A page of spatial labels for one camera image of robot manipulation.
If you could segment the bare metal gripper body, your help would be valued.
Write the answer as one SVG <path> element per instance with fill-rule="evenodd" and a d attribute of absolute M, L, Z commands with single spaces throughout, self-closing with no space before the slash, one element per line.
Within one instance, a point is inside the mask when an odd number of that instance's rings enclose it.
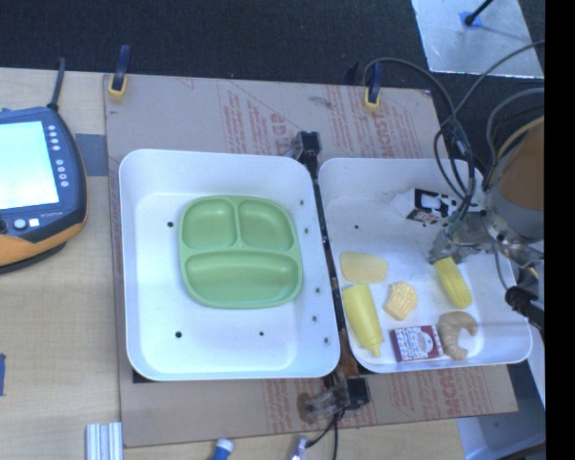
<path fill-rule="evenodd" d="M 463 217 L 451 216 L 441 231 L 456 248 L 477 246 L 488 254 L 500 254 L 514 263 L 544 260 L 543 239 L 520 234 L 493 210 L 469 211 Z"/>

